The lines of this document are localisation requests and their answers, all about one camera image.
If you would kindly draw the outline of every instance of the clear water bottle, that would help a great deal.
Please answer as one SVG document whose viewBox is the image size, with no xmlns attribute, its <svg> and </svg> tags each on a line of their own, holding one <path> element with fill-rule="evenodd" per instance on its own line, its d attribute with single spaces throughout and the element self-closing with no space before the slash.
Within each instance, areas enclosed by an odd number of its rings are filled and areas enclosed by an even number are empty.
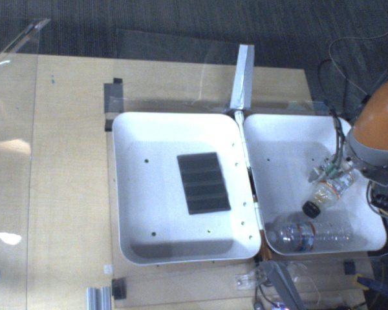
<svg viewBox="0 0 388 310">
<path fill-rule="evenodd" d="M 349 172 L 317 182 L 312 199 L 302 206 L 303 212 L 310 218 L 317 217 L 323 209 L 333 206 L 353 183 L 354 177 Z"/>
<path fill-rule="evenodd" d="M 270 245 L 280 253 L 343 250 L 352 240 L 348 222 L 287 223 L 266 232 Z"/>
</svg>

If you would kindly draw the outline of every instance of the bottle label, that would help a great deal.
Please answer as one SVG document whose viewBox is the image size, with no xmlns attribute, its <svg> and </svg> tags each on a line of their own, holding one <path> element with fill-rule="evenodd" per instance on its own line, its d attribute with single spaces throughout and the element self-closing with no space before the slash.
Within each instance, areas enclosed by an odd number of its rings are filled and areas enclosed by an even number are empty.
<svg viewBox="0 0 388 310">
<path fill-rule="evenodd" d="M 329 186 L 337 197 L 340 197 L 354 183 L 354 178 L 349 173 L 345 172 L 337 178 L 328 178 L 321 182 Z"/>
<path fill-rule="evenodd" d="M 297 223 L 296 227 L 299 232 L 299 243 L 296 251 L 311 251 L 316 235 L 315 227 L 311 222 Z"/>
</svg>

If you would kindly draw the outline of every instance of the white cable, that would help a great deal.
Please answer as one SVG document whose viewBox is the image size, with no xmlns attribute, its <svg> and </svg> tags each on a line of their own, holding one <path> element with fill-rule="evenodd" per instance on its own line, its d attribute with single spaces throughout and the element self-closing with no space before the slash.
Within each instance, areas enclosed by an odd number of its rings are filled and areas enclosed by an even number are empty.
<svg viewBox="0 0 388 310">
<path fill-rule="evenodd" d="M 343 72 L 342 70 L 339 68 L 338 64 L 335 62 L 334 58 L 332 57 L 332 46 L 337 43 L 338 41 L 341 41 L 341 40 L 346 40 L 346 39 L 354 39 L 354 40 L 373 40 L 373 39 L 378 39 L 378 38 L 382 38 L 382 37 L 385 37 L 388 35 L 388 31 L 386 31 L 384 34 L 380 34 L 380 35 L 377 35 L 377 36 L 374 36 L 374 37 L 341 37 L 341 38 L 338 38 L 338 39 L 335 39 L 333 40 L 333 42 L 330 43 L 329 45 L 329 49 L 328 49 L 328 53 L 329 53 L 329 58 L 330 60 L 332 61 L 332 63 L 334 64 L 335 68 L 338 70 L 338 72 L 342 75 L 343 78 L 345 78 L 350 84 L 354 85 L 358 90 L 360 90 L 362 93 L 364 93 L 365 95 L 368 95 L 368 93 L 366 93 L 366 91 L 364 91 L 361 87 L 357 86 L 357 84 L 355 84 L 353 81 L 351 81 Z"/>
</svg>

